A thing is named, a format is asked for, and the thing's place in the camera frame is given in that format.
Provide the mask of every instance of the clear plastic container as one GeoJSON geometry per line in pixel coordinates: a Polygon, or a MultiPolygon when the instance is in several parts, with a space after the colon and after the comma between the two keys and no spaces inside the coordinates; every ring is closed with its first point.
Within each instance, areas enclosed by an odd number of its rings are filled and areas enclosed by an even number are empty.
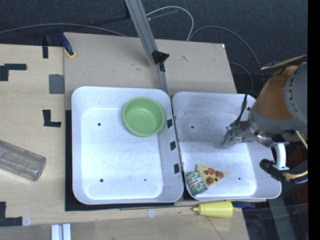
{"type": "Polygon", "coordinates": [[[31,181],[39,179],[46,158],[0,140],[0,168],[31,181]]]}

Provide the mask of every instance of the yellow bottle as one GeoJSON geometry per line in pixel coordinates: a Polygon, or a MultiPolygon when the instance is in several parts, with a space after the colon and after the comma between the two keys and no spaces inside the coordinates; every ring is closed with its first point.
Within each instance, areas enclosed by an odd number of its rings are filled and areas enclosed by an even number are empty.
{"type": "Polygon", "coordinates": [[[199,203],[198,207],[193,208],[199,215],[231,218],[234,212],[234,207],[231,201],[215,201],[199,203]]]}

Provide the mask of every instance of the white cable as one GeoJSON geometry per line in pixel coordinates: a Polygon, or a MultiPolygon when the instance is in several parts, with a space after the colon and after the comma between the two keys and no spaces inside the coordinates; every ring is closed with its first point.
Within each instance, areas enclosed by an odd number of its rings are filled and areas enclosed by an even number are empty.
{"type": "Polygon", "coordinates": [[[162,8],[156,9],[156,10],[154,10],[154,11],[152,11],[152,12],[149,12],[149,13],[146,14],[146,16],[148,17],[148,16],[151,15],[151,14],[154,14],[154,13],[156,13],[156,12],[159,12],[159,11],[165,10],[165,9],[169,9],[169,8],[180,9],[180,10],[186,12],[186,13],[190,16],[191,21],[192,21],[191,30],[190,30],[190,32],[189,32],[189,35],[188,35],[187,39],[186,39],[187,41],[189,41],[190,35],[191,35],[192,31],[194,30],[194,18],[192,17],[192,15],[190,14],[190,12],[188,12],[186,9],[181,8],[181,7],[179,7],[179,6],[166,6],[166,7],[162,7],[162,8]]]}

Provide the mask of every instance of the green can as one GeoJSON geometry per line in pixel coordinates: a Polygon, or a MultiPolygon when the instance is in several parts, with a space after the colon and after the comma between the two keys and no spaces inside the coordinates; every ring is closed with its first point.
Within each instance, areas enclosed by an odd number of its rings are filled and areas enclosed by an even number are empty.
{"type": "Polygon", "coordinates": [[[200,174],[200,171],[198,170],[189,173],[186,176],[186,182],[189,185],[189,189],[191,190],[193,195],[202,193],[208,189],[204,179],[200,174]]]}

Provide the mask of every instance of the gray tape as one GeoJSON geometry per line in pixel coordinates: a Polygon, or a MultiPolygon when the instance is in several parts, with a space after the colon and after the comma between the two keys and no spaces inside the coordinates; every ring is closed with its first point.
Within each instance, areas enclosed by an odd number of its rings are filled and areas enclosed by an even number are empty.
{"type": "Polygon", "coordinates": [[[65,93],[65,76],[60,74],[49,75],[49,93],[64,94],[65,93]]]}

